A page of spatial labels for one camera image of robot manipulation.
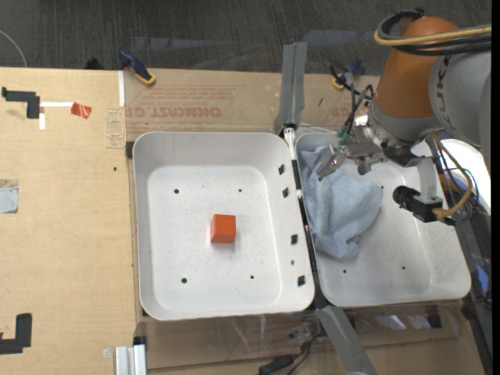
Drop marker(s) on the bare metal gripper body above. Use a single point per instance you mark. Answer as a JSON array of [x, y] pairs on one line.
[[367, 145]]

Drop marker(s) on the white plastic tray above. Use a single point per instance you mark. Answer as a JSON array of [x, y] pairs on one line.
[[218, 272], [390, 256]]

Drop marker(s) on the black cylinder on white bracket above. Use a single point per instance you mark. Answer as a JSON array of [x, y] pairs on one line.
[[420, 203]]

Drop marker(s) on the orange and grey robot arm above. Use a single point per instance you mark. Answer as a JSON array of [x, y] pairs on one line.
[[406, 80]]

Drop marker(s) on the orange cube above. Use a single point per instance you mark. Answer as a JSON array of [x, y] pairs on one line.
[[222, 229]]

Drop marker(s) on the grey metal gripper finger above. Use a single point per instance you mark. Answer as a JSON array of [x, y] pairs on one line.
[[330, 164], [364, 167]]

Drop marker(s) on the light blue towel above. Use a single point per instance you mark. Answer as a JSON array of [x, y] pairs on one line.
[[340, 209]]

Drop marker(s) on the brown cardboard board red print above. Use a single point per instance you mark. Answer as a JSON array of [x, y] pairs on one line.
[[176, 104]]

